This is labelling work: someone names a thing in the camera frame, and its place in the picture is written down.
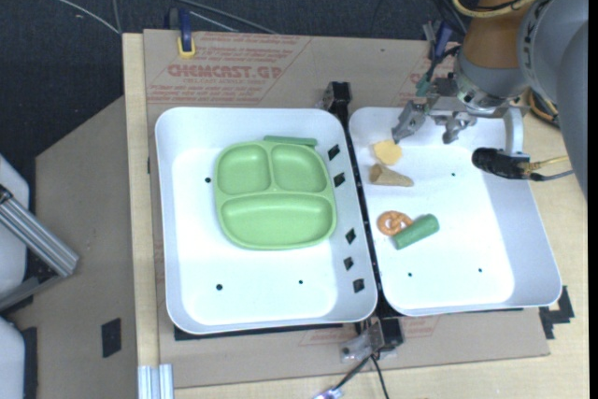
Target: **green divided plate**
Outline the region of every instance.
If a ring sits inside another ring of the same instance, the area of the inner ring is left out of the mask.
[[[267,136],[238,143],[216,160],[222,230],[249,249],[313,246],[336,227],[333,187],[315,140]]]

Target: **yellow clip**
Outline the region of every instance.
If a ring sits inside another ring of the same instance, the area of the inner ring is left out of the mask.
[[[185,51],[183,50],[183,42],[179,38],[177,38],[177,45],[178,45],[178,56],[183,59],[192,59],[195,56],[195,42],[191,39],[191,50]]]

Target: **brown pretzel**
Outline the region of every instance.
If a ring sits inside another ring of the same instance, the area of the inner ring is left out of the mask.
[[[413,220],[398,211],[385,211],[377,219],[378,230],[386,236],[394,236],[411,224]]]

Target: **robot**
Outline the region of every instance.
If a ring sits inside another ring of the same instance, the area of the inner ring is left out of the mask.
[[[426,117],[445,126],[444,143],[478,118],[502,119],[503,150],[479,149],[473,163],[505,178],[542,179],[523,167],[518,99],[531,88],[558,105],[559,126],[577,182],[588,197],[589,0],[479,0],[455,7],[473,19],[449,79],[423,78],[415,100],[392,128],[395,143],[414,135]]]

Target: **green cylinder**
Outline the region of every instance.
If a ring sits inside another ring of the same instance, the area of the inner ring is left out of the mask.
[[[423,215],[413,221],[411,226],[407,226],[392,237],[396,243],[397,249],[403,249],[417,243],[421,239],[433,235],[440,229],[438,219],[434,215]]]

